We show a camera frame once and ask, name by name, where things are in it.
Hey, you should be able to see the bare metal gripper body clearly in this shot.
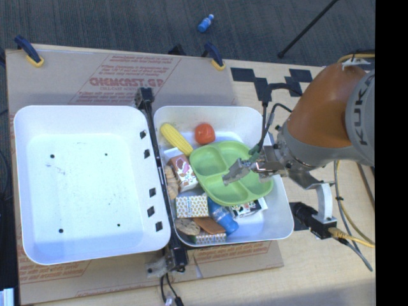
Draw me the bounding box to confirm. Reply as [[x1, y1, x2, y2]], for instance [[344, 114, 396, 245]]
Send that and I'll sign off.
[[250, 135, 290, 179]]

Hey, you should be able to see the green divided plate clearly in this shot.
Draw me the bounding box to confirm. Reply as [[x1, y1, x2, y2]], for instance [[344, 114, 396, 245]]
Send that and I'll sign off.
[[189, 140, 275, 208]]

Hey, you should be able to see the cow print carton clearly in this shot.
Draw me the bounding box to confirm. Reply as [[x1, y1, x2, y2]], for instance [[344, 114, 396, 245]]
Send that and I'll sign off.
[[229, 197, 269, 219]]

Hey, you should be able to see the white plastic tray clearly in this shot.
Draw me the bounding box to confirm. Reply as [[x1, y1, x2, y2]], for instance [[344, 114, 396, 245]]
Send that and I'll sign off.
[[13, 105, 172, 266], [152, 105, 295, 247]]

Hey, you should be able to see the orange tomato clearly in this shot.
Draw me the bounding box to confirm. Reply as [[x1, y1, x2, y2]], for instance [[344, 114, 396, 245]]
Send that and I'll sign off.
[[194, 122, 217, 146]]

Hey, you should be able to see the pink and white carton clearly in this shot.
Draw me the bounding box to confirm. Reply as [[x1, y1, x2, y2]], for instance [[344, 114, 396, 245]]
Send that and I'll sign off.
[[166, 153, 200, 193]]

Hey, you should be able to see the orange patterned white carton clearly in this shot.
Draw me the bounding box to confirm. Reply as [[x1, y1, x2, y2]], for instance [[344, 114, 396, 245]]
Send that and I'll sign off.
[[175, 193, 210, 219], [190, 230, 228, 245]]

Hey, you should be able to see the orange brown biscuit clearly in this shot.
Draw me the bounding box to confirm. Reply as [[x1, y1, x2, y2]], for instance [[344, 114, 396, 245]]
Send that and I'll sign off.
[[192, 216, 227, 235]]

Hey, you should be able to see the beige biscuit stack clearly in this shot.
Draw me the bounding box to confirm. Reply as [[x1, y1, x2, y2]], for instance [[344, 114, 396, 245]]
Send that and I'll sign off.
[[163, 164, 180, 201]]

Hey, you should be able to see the yellow corn cob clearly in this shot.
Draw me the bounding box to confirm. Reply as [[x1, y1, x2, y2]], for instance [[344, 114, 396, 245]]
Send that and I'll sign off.
[[159, 122, 194, 157]]

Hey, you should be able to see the brown chip cookie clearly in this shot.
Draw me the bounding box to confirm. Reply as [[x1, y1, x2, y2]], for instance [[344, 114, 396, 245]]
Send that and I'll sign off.
[[174, 217, 201, 237]]

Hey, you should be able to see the thin black and white rod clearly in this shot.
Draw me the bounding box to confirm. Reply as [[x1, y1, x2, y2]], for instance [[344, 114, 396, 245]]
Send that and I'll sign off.
[[143, 102, 179, 251]]

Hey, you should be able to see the black stand pole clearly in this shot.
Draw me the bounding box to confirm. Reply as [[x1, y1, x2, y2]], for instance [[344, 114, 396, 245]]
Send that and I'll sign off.
[[277, 0, 361, 59]]

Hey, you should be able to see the blue bottle with white cap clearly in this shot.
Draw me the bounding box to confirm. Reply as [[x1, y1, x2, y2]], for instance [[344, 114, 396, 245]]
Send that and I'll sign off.
[[197, 13, 215, 34]]

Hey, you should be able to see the brown cardboard board red print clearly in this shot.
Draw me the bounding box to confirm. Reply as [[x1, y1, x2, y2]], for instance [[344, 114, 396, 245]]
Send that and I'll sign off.
[[4, 43, 285, 306]]

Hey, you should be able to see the black cylinder on white bracket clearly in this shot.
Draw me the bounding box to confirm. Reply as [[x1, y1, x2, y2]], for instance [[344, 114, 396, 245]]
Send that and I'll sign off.
[[291, 170, 339, 240]]

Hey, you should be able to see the black block with thin wires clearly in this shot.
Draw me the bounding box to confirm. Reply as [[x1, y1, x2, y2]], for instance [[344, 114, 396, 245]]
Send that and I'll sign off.
[[145, 246, 189, 279], [134, 87, 156, 108]]

